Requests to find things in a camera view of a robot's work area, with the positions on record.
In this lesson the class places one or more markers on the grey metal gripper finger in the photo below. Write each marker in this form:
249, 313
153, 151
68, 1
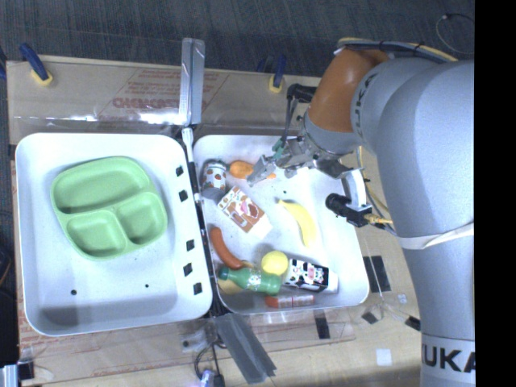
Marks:
292, 171
260, 169

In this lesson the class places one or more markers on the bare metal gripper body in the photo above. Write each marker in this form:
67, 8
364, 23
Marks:
302, 155

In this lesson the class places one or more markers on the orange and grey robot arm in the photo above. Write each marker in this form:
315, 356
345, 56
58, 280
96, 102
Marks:
423, 176

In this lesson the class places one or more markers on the orange carrot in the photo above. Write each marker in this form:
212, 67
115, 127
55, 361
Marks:
240, 169

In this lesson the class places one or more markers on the white carton with food print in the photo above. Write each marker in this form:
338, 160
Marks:
244, 212

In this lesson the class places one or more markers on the white can with fruit print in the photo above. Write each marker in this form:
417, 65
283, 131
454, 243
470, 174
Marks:
213, 176

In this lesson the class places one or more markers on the yellow banana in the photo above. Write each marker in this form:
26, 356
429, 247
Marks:
304, 220

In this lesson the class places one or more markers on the red-brown sausage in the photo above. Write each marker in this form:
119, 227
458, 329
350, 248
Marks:
221, 246

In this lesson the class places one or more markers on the yellow lemon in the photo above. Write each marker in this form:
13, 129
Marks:
274, 262

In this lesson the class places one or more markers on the white plastic tray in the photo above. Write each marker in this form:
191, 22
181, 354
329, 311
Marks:
342, 256
121, 296

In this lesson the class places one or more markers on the white carton with black spots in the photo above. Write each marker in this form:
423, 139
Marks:
308, 275

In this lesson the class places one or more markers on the green bottle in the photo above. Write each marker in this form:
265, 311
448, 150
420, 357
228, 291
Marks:
254, 280

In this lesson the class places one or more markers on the orange and white small bottle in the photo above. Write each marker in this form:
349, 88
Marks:
288, 301

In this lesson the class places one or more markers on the green divided plate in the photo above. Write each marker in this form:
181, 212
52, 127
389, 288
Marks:
105, 204

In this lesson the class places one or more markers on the brown cardboard board red print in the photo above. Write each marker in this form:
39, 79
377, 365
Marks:
121, 91

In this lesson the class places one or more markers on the black cylinder on white bracket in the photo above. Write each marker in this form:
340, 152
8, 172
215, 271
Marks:
346, 208

